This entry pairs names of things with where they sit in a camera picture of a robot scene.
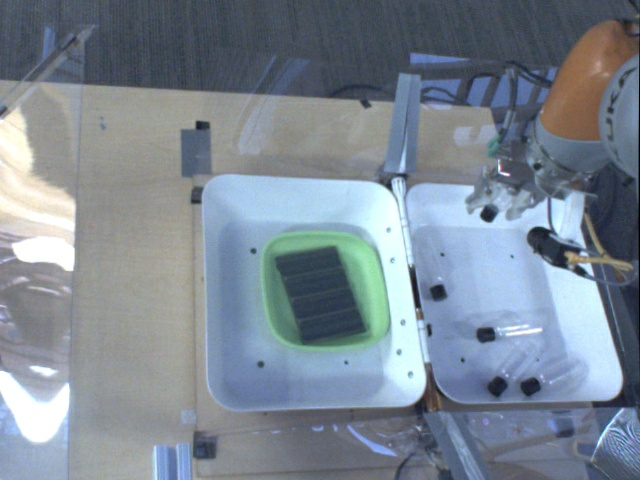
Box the black ridged rack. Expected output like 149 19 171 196
274 246 368 346

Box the clear vial with black cap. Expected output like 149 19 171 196
419 247 449 303
478 183 516 223
519 357 586 398
475 320 545 345
487 347 539 398

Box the black cylinder on white bracket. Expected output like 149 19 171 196
526 190 587 270

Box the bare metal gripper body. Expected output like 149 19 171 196
493 140 597 200

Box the green square bowl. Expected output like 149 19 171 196
259 230 392 353

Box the white plastic tray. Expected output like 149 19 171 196
404 182 625 406
200 173 428 412

